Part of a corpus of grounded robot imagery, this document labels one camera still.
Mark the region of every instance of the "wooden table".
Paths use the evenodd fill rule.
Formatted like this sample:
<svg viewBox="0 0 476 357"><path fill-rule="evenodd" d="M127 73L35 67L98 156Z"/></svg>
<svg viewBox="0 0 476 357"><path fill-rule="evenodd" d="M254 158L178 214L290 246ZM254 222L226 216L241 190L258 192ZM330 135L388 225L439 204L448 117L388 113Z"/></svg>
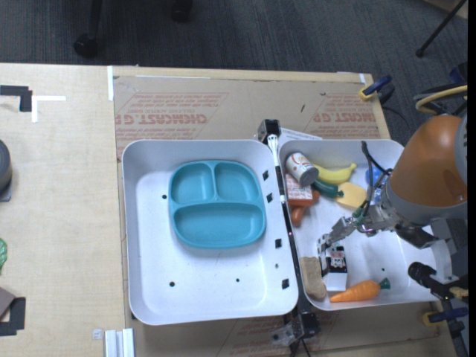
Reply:
<svg viewBox="0 0 476 357"><path fill-rule="evenodd" d="M361 79L358 74L0 64L0 84L28 86L40 97L36 123L31 112L19 111L18 98L0 97L0 139L10 150L14 175L12 199L0 203L0 237L8 244L0 286L26 298L25 328L0 337L2 356L101 356L101 331L125 327L135 328L137 356L217 356L229 335L226 327L232 324L226 321L209 323L203 333L191 325L131 325L123 289L123 213L111 89L112 75L137 74L336 83ZM370 75L364 78L372 82ZM373 113L381 137L389 138L379 104ZM401 306L395 313L402 310L415 306ZM419 327L417 314L411 316ZM387 324L388 333L405 327L392 318ZM384 354L455 356L445 326L431 338L346 349L336 345L319 353Z"/></svg>

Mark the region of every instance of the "table top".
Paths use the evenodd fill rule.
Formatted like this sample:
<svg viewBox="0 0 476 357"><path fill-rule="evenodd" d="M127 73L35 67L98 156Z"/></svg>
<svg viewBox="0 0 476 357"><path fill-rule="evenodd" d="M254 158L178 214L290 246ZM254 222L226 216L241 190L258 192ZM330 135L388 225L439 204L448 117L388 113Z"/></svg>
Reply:
<svg viewBox="0 0 476 357"><path fill-rule="evenodd" d="M0 337L3 356L101 356L102 332L126 327L135 329L137 356L265 351L250 343L240 347L238 334L263 319L147 327L131 317L113 94L115 79L137 75L372 83L369 74L354 73L0 64L0 84L28 86L39 98L32 115L19 111L17 97L0 97L0 139L10 150L14 176L11 200L0 203L0 238L8 246L0 287L26 298L25 328ZM378 100L370 103L379 137L390 138ZM319 341L319 355L454 356L447 327L428 329L419 320L428 308L422 303L324 316L333 331ZM392 318L382 319L382 313ZM370 320L369 328L352 333L362 318ZM399 334L403 328L414 336ZM362 337L365 346L351 347Z"/></svg>

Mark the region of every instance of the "yellow banana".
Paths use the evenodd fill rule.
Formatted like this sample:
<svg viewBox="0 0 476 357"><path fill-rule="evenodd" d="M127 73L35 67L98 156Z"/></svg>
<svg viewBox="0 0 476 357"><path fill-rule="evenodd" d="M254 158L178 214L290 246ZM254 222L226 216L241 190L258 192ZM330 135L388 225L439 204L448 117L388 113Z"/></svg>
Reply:
<svg viewBox="0 0 476 357"><path fill-rule="evenodd" d="M356 163L351 163L347 168L340 170L330 170L320 165L314 164L319 170L318 180L326 182L328 184L341 184L350 179L352 171L357 167Z"/></svg>

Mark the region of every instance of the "green object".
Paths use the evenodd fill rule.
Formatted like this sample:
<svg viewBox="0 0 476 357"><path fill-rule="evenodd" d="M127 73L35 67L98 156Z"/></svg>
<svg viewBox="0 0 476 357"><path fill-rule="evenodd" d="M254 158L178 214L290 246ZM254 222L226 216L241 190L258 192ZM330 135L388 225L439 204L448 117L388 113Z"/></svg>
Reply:
<svg viewBox="0 0 476 357"><path fill-rule="evenodd" d="M342 197L344 192L339 190L339 186L336 184L329 184L316 179L312 184L312 187L316 189L320 194L330 199L334 199L336 196Z"/></svg>
<svg viewBox="0 0 476 357"><path fill-rule="evenodd" d="M387 278L384 278L380 284L380 289L390 289L390 281Z"/></svg>
<svg viewBox="0 0 476 357"><path fill-rule="evenodd" d="M7 261L7 243L0 238L0 270L3 264Z"/></svg>

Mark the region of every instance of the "grey carpet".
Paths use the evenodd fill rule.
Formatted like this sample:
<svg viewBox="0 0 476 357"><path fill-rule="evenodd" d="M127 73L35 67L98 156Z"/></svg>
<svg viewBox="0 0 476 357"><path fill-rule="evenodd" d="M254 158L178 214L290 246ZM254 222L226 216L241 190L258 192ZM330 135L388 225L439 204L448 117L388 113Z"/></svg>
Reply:
<svg viewBox="0 0 476 357"><path fill-rule="evenodd" d="M190 22L179 24L170 0L104 0L100 53L84 59L72 45L86 32L91 0L0 0L0 62L390 74L395 92L384 114L405 145L431 116L412 97L450 83L468 60L468 20L459 16L415 56L447 15L423 0L193 2ZM453 228L463 247L467 234Z"/></svg>

